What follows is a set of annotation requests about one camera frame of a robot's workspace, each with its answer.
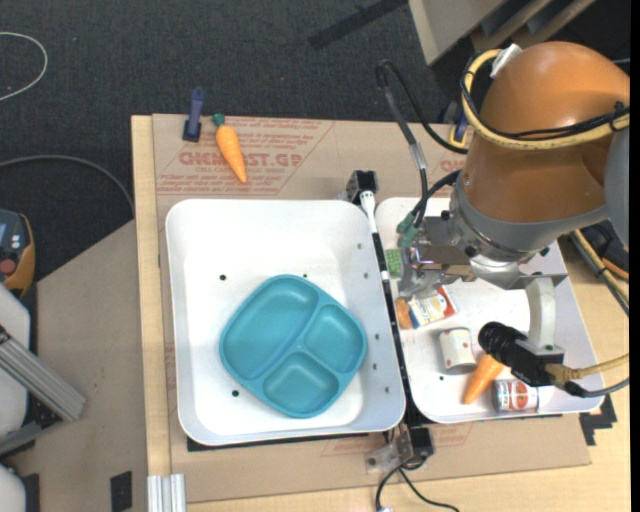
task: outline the white divided tray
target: white divided tray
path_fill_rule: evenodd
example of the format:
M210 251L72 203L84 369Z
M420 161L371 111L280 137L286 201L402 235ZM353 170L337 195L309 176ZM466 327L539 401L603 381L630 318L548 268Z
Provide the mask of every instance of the white divided tray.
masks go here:
M378 230L385 250L397 247L395 232L398 223L416 204L417 198L392 198L383 201L376 211ZM448 209L448 199L432 198L428 215L439 216ZM536 256L521 267L526 274L565 273L566 267L557 243L545 256ZM397 280L392 280L394 295ZM471 374L450 375L445 372L439 334L456 327L466 327L471 332L472 350L476 360L483 353L478 344L478 333L490 321L523 331L529 329L529 305L523 290L504 291L486 281L476 279L465 283L461 280L448 285L447 290L459 311L451 317L437 320L415 330L401 330L403 352L409 375L411 395L422 414L438 423L456 423L472 420L513 418L570 412L586 412L601 404L603 398L573 397L552 386L538 388L537 411L497 413L491 403L490 392L483 393L472 404L462 401ZM566 351L564 363L572 368L583 368L597 363L589 335L571 288L569 278L556 287L557 326L555 344ZM500 379L513 378L508 368ZM602 389L602 376L589 375L580 381L585 389Z
M365 214L346 201L188 199L166 220L178 413L204 445L390 429L405 397L378 262ZM368 340L338 400L292 418L245 390L224 368L220 334L244 300L281 274L308 279L346 307Z

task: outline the orange toy carrot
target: orange toy carrot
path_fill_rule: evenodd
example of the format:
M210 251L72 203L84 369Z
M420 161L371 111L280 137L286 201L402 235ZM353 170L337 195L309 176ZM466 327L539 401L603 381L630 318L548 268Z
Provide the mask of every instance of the orange toy carrot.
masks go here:
M241 183L247 182L247 171L244 166L244 158L240 150L240 140L235 128L224 123L224 115L216 114L213 122L218 127L216 130L216 142L222 156L231 166L233 172Z
M489 354L484 354L480 358L478 367L471 376L469 387L467 388L467 394L464 396L464 403L470 404L476 398L478 398L482 392L487 389L496 377L500 374L504 365L496 361Z

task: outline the gray carpet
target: gray carpet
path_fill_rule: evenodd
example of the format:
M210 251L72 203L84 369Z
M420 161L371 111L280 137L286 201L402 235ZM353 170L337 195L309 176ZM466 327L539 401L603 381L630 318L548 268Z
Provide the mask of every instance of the gray carpet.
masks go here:
M557 38L628 57L630 4L596 2ZM130 116L186 113L196 86L207 93L205 114L388 121L374 78L388 58L435 120L458 97L473 51L464 39L427 67L406 0L0 0L2 31L38 39L49 68L33 89L0 102L0 162L74 156L107 168L130 193ZM41 64L34 45L0 37L0 96ZM36 279L131 218L109 180L64 162L0 169L0 208L31 221Z

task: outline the cardboard surface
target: cardboard surface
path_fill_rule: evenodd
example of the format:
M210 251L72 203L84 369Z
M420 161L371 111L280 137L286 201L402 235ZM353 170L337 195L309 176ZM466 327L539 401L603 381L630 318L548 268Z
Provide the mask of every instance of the cardboard surface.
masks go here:
M110 480L128 471L133 510L145 508L137 278L131 222L37 283L38 355L87 399L78 421L9 460L39 475L42 512L111 510Z
M392 123L233 118L247 144L249 183L241 185L213 142L203 119L199 143L181 140L185 116L154 115L153 141L162 280L172 472L186 475L188 501L206 502L375 485L365 456L383 444L380 434L190 452L177 417L169 272L164 221L186 197L341 199L354 170L375 170L378 202L414 197L420 181L407 144ZM459 169L464 160L412 127L429 162L429 180ZM446 135L448 127L438 126ZM448 195L447 190L441 196ZM433 480L590 462L577 415L430 427L436 455L413 475Z

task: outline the blue divided plate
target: blue divided plate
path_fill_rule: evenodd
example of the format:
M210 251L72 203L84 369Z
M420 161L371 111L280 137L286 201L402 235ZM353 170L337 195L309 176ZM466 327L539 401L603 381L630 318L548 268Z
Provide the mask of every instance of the blue divided plate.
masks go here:
M272 277L222 331L227 371L264 403L295 418L327 410L360 368L364 329L325 291L294 275Z

